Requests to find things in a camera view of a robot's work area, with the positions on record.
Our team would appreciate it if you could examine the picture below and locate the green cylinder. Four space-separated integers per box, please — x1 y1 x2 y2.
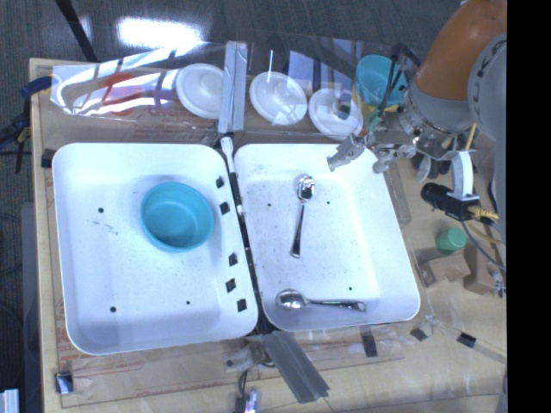
435 226 467 256

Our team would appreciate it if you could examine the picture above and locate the black cylinder on white bracket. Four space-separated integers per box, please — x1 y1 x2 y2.
420 151 481 222

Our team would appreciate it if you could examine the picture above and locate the teal bowl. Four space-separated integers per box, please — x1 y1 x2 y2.
139 182 216 254

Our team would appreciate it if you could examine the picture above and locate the white round lid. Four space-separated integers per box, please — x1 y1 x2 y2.
175 63 226 120
249 71 309 126
308 87 365 142

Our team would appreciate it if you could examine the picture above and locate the black block with thin wires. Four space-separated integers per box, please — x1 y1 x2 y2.
234 388 262 413

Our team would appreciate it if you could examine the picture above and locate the brown wooden block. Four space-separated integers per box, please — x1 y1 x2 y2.
425 251 473 286
462 243 501 296

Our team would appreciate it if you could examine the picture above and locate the silver metal spoon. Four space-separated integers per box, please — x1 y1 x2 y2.
289 174 317 260
275 289 368 313

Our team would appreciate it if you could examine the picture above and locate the teal cup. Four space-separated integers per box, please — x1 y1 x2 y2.
355 53 408 109

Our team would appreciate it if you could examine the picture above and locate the white plastic tray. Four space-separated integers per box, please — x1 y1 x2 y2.
233 143 422 333
51 142 260 356

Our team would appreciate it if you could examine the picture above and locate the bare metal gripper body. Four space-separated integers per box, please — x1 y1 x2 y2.
364 101 458 159

